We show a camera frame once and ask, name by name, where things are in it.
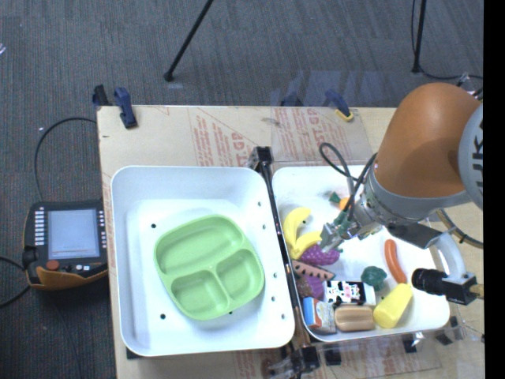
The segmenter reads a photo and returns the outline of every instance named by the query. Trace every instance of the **blue clamp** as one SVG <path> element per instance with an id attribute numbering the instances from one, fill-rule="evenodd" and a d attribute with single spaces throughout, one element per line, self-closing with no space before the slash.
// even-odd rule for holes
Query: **blue clamp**
<path id="1" fill-rule="evenodd" d="M 132 102 L 129 97 L 129 93 L 124 87 L 117 87 L 114 90 L 114 98 L 116 99 L 116 105 L 121 107 L 121 120 L 125 124 L 125 128 L 133 128 L 137 126 L 137 120 L 133 114 Z"/>
<path id="2" fill-rule="evenodd" d="M 340 94 L 330 88 L 324 93 L 324 95 L 326 96 L 326 99 L 324 100 L 323 107 L 326 107 L 329 103 L 331 103 L 337 107 L 335 113 L 344 121 L 348 122 L 354 118 L 353 113 L 350 111 L 346 101 Z"/>

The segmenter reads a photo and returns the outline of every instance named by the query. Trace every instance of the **button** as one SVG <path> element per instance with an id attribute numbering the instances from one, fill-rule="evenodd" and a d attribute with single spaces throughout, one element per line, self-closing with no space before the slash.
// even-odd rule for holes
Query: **button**
<path id="1" fill-rule="evenodd" d="M 49 271 L 57 271 L 58 268 L 60 268 L 60 263 L 57 262 L 56 260 L 49 260 L 47 263 L 46 263 L 46 268 L 49 270 Z"/>

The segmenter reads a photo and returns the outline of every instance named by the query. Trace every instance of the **table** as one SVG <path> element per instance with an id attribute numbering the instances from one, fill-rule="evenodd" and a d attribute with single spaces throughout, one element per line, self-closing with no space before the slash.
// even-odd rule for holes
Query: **table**
<path id="1" fill-rule="evenodd" d="M 133 106 L 138 127 L 126 129 L 120 107 L 97 109 L 103 199 L 109 242 L 110 301 L 114 351 L 119 379 L 144 377 L 262 378 L 264 368 L 280 358 L 279 350 L 235 351 L 163 358 L 128 358 L 119 327 L 118 282 L 114 258 L 114 225 L 110 182 L 129 165 L 243 166 L 256 146 L 270 146 L 277 164 L 322 165 L 317 144 L 329 141 L 349 163 L 364 164 L 376 152 L 394 108 L 353 108 L 354 119 L 344 122 L 328 107 L 197 107 Z M 448 209 L 453 221 L 469 236 L 483 240 L 482 211 L 474 204 Z M 441 222 L 434 228 L 444 230 Z M 483 250 L 461 247 L 466 267 L 484 283 Z M 429 338 L 418 355 L 381 355 L 378 351 L 349 350 L 340 366 L 322 366 L 307 377 L 405 378 L 484 377 L 484 301 L 451 305 L 464 323 L 463 340 L 443 345 Z"/>

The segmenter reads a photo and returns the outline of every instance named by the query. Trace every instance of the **gray floor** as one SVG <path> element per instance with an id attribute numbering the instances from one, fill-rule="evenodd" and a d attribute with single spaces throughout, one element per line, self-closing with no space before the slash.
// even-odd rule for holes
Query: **gray floor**
<path id="1" fill-rule="evenodd" d="M 121 86 L 133 104 L 181 105 L 280 105 L 290 93 L 321 105 L 333 88 L 351 107 L 395 107 L 464 73 L 467 90 L 483 85 L 484 0 L 426 0 L 419 72 L 421 0 L 214 0 L 168 83 L 206 1 L 0 0 L 0 256 L 21 261 L 42 133 L 94 118 L 99 84 L 109 100 Z M 38 164 L 43 199 L 100 197 L 92 123 L 53 129 Z M 25 284 L 2 261 L 0 302 Z M 114 377 L 108 296 L 104 279 L 2 307 L 0 377 Z"/>

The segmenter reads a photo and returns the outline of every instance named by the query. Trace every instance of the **yellow banana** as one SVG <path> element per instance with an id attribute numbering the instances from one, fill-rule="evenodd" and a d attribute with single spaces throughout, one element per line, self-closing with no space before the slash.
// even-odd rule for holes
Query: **yellow banana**
<path id="1" fill-rule="evenodd" d="M 284 233 L 284 240 L 286 240 L 288 249 L 295 246 L 297 242 L 298 227 L 305 219 L 307 219 L 310 212 L 309 208 L 300 206 L 288 213 L 284 222 L 282 222 L 282 232 Z"/>
<path id="2" fill-rule="evenodd" d="M 288 246 L 290 257 L 297 260 L 311 246 L 321 241 L 320 231 L 311 231 L 297 238 L 294 246 Z"/>

